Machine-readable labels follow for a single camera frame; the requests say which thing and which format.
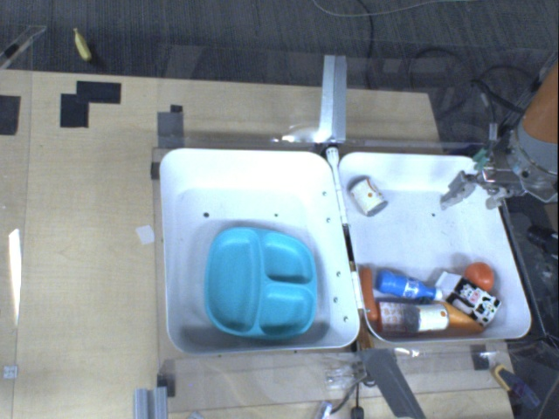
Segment pale wood board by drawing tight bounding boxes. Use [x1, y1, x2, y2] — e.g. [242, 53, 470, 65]
[0, 69, 517, 419]

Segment white plastic tray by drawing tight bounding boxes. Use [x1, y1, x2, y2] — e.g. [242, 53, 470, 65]
[337, 151, 533, 346]
[158, 148, 362, 356]

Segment orange ball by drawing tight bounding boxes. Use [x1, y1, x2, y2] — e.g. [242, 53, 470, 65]
[463, 261, 496, 292]

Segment black and white cow-print carton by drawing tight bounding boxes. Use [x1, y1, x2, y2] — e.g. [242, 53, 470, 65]
[434, 271, 502, 327]

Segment blue bottle with white cap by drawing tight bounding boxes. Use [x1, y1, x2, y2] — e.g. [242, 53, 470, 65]
[375, 269, 445, 303]

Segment orange sausage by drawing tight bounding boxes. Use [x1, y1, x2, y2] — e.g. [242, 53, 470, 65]
[358, 267, 381, 323]

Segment blue divided plate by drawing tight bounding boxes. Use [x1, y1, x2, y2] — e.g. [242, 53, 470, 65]
[204, 226, 319, 340]

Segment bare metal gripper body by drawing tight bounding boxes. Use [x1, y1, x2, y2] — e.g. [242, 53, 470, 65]
[476, 158, 559, 203]

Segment yellow banana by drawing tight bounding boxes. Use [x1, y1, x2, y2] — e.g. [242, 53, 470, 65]
[72, 27, 93, 63]

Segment white can with orange print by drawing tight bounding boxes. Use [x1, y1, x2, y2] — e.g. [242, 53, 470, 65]
[347, 175, 390, 217]

